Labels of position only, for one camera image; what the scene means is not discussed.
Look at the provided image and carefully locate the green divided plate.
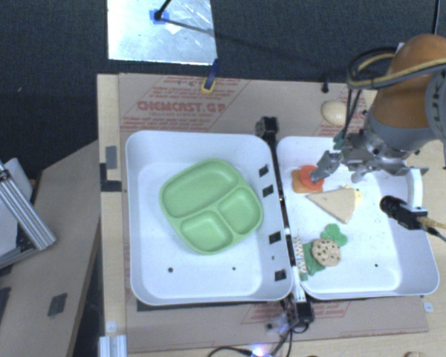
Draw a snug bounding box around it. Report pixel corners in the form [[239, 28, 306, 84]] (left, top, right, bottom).
[[158, 158, 265, 256]]

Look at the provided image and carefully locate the small patterned white packet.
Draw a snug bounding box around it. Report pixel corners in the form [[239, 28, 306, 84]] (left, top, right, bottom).
[[292, 236, 310, 283]]

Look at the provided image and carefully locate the red-orange round slice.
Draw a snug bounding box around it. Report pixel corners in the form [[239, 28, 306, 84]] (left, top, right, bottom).
[[298, 164, 326, 190]]

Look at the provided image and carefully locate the tan triangular pizza slice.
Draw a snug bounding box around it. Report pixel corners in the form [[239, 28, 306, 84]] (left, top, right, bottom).
[[306, 184, 363, 225]]

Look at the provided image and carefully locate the orange toast slice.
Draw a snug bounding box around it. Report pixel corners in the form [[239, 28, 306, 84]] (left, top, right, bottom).
[[291, 169, 325, 194]]

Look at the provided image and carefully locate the brown chocolate chip biscuit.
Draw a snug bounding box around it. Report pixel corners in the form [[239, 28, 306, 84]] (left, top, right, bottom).
[[311, 238, 343, 268]]

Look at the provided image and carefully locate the brown cardboard board red print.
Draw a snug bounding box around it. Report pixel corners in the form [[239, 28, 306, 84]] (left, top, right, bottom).
[[117, 73, 430, 353]]

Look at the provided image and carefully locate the white plastic tray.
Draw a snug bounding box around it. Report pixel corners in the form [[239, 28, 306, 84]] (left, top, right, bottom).
[[276, 135, 441, 301], [124, 129, 295, 306]]

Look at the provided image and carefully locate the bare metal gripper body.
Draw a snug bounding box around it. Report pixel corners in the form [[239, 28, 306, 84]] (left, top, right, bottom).
[[339, 130, 412, 177]]

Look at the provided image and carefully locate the thin black and white rod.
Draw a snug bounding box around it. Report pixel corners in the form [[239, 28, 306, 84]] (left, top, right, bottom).
[[266, 134, 308, 305]]

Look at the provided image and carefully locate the black cylinder on white bracket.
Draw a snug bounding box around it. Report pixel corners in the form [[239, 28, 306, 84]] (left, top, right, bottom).
[[379, 167, 430, 231]]

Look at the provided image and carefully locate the beige egg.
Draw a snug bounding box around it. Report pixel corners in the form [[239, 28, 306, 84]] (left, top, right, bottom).
[[320, 100, 349, 126]]

